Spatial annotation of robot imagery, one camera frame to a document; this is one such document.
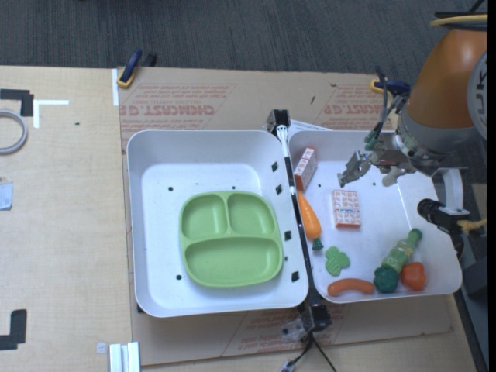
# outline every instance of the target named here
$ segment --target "red and white box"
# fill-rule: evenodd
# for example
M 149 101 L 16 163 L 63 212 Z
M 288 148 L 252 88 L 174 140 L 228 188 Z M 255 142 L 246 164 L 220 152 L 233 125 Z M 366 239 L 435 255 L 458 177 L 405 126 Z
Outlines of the red and white box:
M 362 225 L 358 194 L 351 190 L 332 191 L 332 210 L 336 227 L 357 229 Z
M 294 182 L 299 191 L 305 191 L 317 169 L 315 149 L 307 147 L 294 169 Z

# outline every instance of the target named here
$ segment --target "cardboard sheet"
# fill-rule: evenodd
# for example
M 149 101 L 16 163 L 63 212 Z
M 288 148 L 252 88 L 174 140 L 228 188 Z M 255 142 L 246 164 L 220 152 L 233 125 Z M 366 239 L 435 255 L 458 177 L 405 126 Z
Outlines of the cardboard sheet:
M 301 348 L 281 338 L 294 309 L 155 319 L 139 312 L 133 289 L 133 241 L 129 216 L 126 144 L 142 129 L 260 129 L 272 109 L 327 129 L 372 129 L 382 95 L 367 74 L 279 73 L 202 69 L 136 69 L 131 88 L 119 89 L 126 193 L 129 284 L 133 340 L 142 365 L 175 363 Z M 385 129 L 393 129 L 391 115 Z M 442 296 L 360 304 L 327 304 L 332 325 L 316 335 L 322 346 L 449 332 Z

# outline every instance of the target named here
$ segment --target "white ring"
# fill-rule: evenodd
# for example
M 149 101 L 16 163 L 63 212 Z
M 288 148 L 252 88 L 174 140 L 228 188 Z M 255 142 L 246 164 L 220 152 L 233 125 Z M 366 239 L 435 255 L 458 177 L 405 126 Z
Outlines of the white ring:
M 22 128 L 21 138 L 15 142 L 12 146 L 9 147 L 0 147 L 0 156 L 4 154 L 11 154 L 19 150 L 22 145 L 26 142 L 26 138 L 28 136 L 28 127 L 24 119 L 18 115 L 17 113 L 10 112 L 9 110 L 0 110 L 0 117 L 7 117 L 9 119 L 15 120 L 19 123 Z

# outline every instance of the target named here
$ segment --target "wooden table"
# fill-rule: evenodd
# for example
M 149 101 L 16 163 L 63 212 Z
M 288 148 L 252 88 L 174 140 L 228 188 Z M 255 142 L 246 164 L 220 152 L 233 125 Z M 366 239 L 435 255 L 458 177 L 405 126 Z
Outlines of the wooden table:
M 119 109 L 110 69 L 0 67 L 0 88 L 69 101 L 40 106 L 40 127 L 17 153 L 0 156 L 13 183 L 0 212 L 0 335 L 10 313 L 27 310 L 26 342 L 0 351 L 5 371 L 103 371 L 99 343 L 133 340 L 129 303 Z M 0 141 L 7 137 L 0 119 Z M 453 331 L 326 347 L 338 371 L 475 370 L 455 301 Z M 174 363 L 146 370 L 275 371 L 299 350 Z M 330 370 L 317 349 L 298 370 Z

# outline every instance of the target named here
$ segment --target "yellow cable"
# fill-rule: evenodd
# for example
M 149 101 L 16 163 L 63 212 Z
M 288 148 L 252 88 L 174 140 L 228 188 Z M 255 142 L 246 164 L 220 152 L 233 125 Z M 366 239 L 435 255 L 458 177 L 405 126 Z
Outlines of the yellow cable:
M 469 232 L 471 230 L 479 229 L 480 227 L 484 226 L 487 223 L 487 218 L 476 222 L 471 222 L 470 220 L 459 220 L 457 223 L 458 226 L 462 228 L 462 230 Z
M 487 22 L 487 14 L 478 14 L 472 16 L 459 15 L 459 16 L 450 16 L 448 18 L 434 19 L 430 22 L 430 26 L 443 26 L 443 25 L 449 25 L 450 23 L 466 24 L 470 22 Z

